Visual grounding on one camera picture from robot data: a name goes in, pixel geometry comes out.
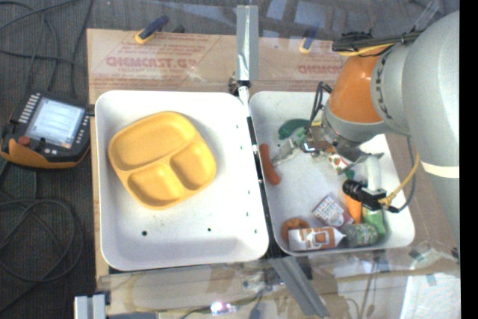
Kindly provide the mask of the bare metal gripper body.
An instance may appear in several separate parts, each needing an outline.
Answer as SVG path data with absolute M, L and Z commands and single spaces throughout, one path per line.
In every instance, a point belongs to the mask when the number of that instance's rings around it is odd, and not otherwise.
M 299 148 L 313 157 L 335 152 L 334 146 L 324 138 L 319 126 L 312 126 L 305 130 Z

